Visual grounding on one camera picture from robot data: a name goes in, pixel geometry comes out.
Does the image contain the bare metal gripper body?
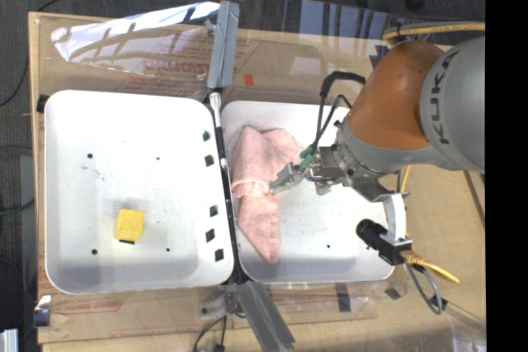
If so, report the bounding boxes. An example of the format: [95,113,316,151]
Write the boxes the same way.
[304,144,387,195]

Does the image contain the pink cloth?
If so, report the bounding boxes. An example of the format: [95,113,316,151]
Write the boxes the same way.
[230,125,300,265]

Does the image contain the white plastic tray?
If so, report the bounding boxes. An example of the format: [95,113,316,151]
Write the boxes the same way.
[219,99,398,284]
[44,89,236,296]

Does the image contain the yellow cube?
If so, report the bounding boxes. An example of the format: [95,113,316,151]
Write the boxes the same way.
[114,208,146,245]

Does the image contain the black cylinder on white bracket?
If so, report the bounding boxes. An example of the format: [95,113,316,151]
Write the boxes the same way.
[356,192,413,266]

